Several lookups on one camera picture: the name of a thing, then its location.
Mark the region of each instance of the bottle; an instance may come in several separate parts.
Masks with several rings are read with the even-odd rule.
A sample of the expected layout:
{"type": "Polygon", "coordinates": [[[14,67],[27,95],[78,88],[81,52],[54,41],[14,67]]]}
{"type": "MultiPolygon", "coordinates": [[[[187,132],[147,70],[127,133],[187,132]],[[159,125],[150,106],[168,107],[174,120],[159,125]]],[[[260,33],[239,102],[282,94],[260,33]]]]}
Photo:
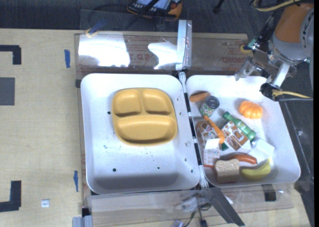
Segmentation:
{"type": "Polygon", "coordinates": [[[250,141],[255,138],[256,132],[249,128],[241,119],[233,117],[229,112],[225,112],[223,118],[236,124],[236,126],[249,138],[250,141]]]}

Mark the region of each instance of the yellow plate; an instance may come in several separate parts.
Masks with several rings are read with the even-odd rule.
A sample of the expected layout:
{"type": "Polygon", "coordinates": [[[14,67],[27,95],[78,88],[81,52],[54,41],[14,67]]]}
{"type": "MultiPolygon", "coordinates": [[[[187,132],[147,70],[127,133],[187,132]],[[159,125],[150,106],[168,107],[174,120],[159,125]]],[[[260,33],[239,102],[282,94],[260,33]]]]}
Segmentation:
{"type": "Polygon", "coordinates": [[[116,135],[128,145],[159,145],[177,135],[173,104],[169,96],[159,89],[118,91],[112,100],[112,117],[116,135]]]}

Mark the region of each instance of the bread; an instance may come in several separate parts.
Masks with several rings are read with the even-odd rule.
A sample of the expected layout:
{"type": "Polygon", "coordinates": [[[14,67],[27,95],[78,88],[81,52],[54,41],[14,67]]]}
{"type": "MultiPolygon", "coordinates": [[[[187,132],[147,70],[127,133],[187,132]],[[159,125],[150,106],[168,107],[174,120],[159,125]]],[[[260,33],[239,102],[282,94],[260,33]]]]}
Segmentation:
{"type": "Polygon", "coordinates": [[[239,178],[239,160],[218,160],[215,163],[217,181],[221,184],[235,183],[239,178]]]}

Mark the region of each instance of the plastic tray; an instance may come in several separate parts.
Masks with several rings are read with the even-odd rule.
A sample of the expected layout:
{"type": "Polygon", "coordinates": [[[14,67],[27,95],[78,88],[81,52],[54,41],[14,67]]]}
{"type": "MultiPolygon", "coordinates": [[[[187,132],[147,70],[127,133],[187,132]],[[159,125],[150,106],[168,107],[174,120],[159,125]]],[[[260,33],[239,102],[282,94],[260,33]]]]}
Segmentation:
{"type": "Polygon", "coordinates": [[[86,178],[98,194],[185,190],[199,182],[181,83],[170,75],[89,74],[81,82],[86,178]],[[153,146],[123,143],[115,133],[112,99],[123,89],[165,92],[173,105],[177,134],[153,146]]]}
{"type": "MultiPolygon", "coordinates": [[[[260,86],[266,82],[263,77],[250,76],[235,80],[234,76],[194,75],[187,79],[186,89],[188,95],[198,91],[208,91],[220,101],[219,108],[210,117],[219,127],[228,121],[222,115],[228,111],[234,117],[242,119],[251,129],[256,131],[257,137],[273,145],[275,150],[272,157],[272,171],[265,178],[251,181],[244,177],[236,183],[220,184],[216,180],[214,168],[205,167],[207,180],[217,187],[247,186],[256,184],[291,183],[300,177],[298,159],[278,102],[264,97],[260,86]],[[261,119],[248,119],[243,117],[238,109],[243,100],[253,101],[264,109],[261,119]]],[[[190,103],[191,113],[196,122],[202,119],[199,113],[200,102],[190,103]]],[[[240,163],[240,167],[249,166],[249,163],[240,163]]]]}

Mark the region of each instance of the wooden table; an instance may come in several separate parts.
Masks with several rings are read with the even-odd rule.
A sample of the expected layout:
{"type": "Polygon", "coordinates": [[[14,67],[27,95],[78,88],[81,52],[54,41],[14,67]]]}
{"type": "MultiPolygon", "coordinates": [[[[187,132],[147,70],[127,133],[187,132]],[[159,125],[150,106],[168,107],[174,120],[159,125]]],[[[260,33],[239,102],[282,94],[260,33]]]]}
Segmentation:
{"type": "MultiPolygon", "coordinates": [[[[12,52],[0,52],[0,77],[15,78],[14,106],[0,106],[0,201],[10,200],[10,182],[21,181],[21,207],[1,212],[0,226],[67,227],[81,216],[81,170],[78,89],[75,87],[75,30],[0,29],[2,45],[19,45],[22,64],[12,52]],[[70,67],[65,52],[70,51],[70,67]],[[79,191],[74,183],[78,171],[79,191]],[[41,201],[49,199],[49,207],[41,201]]],[[[246,226],[310,226],[299,193],[293,208],[240,213],[246,226]]],[[[206,218],[224,224],[221,216],[206,218]]],[[[132,226],[171,226],[172,221],[132,226]]],[[[190,227],[199,226],[193,220],[190,227]]]]}

